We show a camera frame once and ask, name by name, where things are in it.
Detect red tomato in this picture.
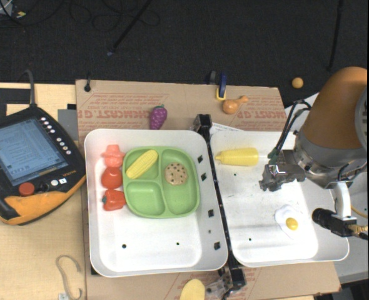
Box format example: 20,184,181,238
101,166,124,190

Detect yellow mustard bottle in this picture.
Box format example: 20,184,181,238
215,147,260,168

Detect brown cardboard board red print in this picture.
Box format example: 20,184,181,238
74,79,342,300

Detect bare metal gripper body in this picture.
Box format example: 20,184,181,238
265,157,309,184

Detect black cylinder on white bracket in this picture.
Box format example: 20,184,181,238
311,181,359,238

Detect white plastic tray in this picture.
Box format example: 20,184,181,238
84,127,230,278
209,129,350,268

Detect red bell pepper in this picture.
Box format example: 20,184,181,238
101,188,128,212

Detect orange chicken drumstick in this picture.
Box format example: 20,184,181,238
222,94,249,116

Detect purple grapes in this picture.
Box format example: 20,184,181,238
149,104,168,131

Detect thin black rod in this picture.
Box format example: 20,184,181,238
201,126,240,281

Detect brown chocolate chip biscuit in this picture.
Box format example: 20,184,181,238
163,162,189,186

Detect yellow oval toy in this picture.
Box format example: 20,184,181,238
179,278,206,300

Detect green divided plate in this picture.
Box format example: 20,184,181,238
121,146,201,219

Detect white fried egg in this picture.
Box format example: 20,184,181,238
274,204,306,241

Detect yellow corn cob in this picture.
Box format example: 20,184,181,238
125,149,159,180

